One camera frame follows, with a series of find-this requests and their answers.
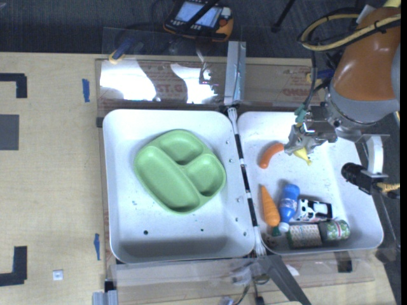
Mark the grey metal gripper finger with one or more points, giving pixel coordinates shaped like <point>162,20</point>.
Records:
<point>310,144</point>
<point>292,143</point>

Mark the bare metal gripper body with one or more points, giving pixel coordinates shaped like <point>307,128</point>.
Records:
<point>318,126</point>

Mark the yellow banana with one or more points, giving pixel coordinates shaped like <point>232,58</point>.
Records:
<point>304,156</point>

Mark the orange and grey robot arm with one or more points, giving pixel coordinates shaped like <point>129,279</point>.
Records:
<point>365,71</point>

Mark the orange sausage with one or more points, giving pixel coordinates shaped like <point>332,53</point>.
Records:
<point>268,156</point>

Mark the white plastic tray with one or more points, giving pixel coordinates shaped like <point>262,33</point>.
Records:
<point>133,227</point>
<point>330,183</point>

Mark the blue bottle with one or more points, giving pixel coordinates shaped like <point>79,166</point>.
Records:
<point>288,203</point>

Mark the black and white carton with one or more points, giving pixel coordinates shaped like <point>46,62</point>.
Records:
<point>313,210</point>

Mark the orange carrot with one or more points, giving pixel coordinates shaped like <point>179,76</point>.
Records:
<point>269,208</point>

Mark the green patterned can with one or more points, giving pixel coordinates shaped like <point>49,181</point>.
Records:
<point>335,230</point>

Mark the green divided plate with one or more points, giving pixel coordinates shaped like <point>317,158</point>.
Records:
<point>168,176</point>

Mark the black cylinder on white bracket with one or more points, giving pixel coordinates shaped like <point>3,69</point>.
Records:
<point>359,175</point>

